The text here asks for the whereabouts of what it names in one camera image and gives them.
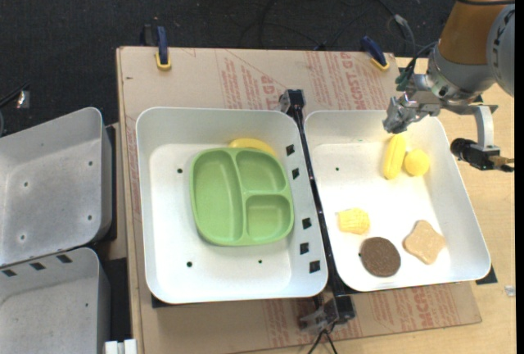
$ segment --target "metal bracket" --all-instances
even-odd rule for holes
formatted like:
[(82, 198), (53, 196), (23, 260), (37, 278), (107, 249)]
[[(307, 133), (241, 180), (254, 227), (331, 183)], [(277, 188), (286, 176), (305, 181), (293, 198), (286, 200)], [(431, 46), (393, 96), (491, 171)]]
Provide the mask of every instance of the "metal bracket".
[[(336, 308), (336, 322), (343, 324), (350, 319), (355, 317), (355, 308), (351, 297), (348, 293), (346, 285), (342, 282), (340, 275), (337, 273), (337, 267), (335, 266), (335, 260), (333, 257), (333, 250), (329, 242), (328, 227), (324, 218), (324, 212), (322, 203), (320, 202), (320, 196), (318, 195), (318, 188), (313, 174), (313, 167), (311, 159), (309, 157), (308, 143), (305, 138), (304, 131), (304, 115), (303, 107), (305, 106), (305, 98), (302, 90), (300, 89), (288, 89), (280, 98), (280, 111), (289, 115), (295, 120), (296, 125), (300, 133), (300, 140), (302, 143), (302, 149), (304, 150), (305, 164), (308, 170), (309, 184), (313, 192), (314, 203), (317, 208), (318, 222), (320, 224), (320, 233), (322, 235), (324, 252), (326, 254), (327, 262), (327, 285), (331, 288), (333, 293), (334, 305)], [(317, 317), (322, 315), (322, 311), (319, 311)]]
[(299, 319), (300, 329), (313, 335), (318, 335), (324, 329), (329, 329), (338, 321), (338, 309), (332, 298), (321, 304), (316, 311)]

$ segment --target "white bin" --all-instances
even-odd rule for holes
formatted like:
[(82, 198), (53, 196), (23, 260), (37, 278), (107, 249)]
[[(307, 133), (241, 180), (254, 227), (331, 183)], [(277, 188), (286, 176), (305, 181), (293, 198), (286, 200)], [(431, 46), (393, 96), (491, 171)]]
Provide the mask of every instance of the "white bin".
[[(382, 175), (388, 140), (384, 111), (316, 111), (305, 120), (305, 136), (326, 218), (337, 271), (359, 291), (383, 290), (480, 279), (490, 270), (490, 254), (464, 188), (448, 139), (437, 118), (428, 117), (404, 132), (407, 150), (421, 148), (431, 167), (424, 176), (403, 170)], [(366, 234), (343, 233), (337, 212), (359, 207), (370, 217)], [(426, 265), (402, 246), (417, 220), (427, 220), (445, 237), (435, 263)], [(380, 236), (400, 252), (399, 271), (386, 278), (369, 274), (359, 258), (364, 239)]]
[(102, 238), (111, 226), (111, 172), (96, 108), (0, 138), (0, 266)]
[[(153, 295), (176, 304), (310, 297), (324, 289), (323, 241), (292, 118), (277, 111), (157, 107), (144, 111), (136, 128), (146, 279)], [(235, 138), (268, 143), (287, 172), (295, 223), (275, 243), (221, 247), (197, 232), (189, 193), (192, 159)]]
[(0, 354), (102, 354), (110, 296), (86, 247), (0, 269)]

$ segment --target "brown cookie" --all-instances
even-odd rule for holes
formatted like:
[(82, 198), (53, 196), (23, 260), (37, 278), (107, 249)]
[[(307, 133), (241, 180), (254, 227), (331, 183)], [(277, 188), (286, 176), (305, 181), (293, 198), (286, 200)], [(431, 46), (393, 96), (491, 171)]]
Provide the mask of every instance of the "brown cookie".
[(386, 238), (367, 238), (360, 245), (364, 268), (377, 277), (390, 277), (400, 268), (400, 254)]

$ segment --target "black carpet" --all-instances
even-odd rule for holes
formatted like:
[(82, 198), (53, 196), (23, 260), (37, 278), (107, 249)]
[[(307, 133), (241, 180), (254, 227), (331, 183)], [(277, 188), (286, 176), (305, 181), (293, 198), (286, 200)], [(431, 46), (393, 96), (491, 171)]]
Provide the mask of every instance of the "black carpet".
[[(450, 0), (0, 0), (0, 99), (30, 83), (28, 109), (2, 108), (4, 134), (83, 107), (118, 120), (115, 50), (145, 24), (173, 47), (360, 50), (368, 35), (411, 56), (438, 39)], [(406, 19), (414, 42), (391, 17)]]

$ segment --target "toy bread slice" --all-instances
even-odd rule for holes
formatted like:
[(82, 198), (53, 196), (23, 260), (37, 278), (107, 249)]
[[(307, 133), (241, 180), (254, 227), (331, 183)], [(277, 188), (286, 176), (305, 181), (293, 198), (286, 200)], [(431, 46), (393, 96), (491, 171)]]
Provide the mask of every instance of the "toy bread slice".
[(342, 232), (363, 234), (369, 229), (368, 213), (361, 208), (351, 208), (349, 210), (339, 211), (338, 228)]
[(440, 250), (445, 246), (445, 239), (427, 221), (419, 220), (411, 234), (402, 242), (402, 246), (406, 252), (429, 265), (436, 261)]

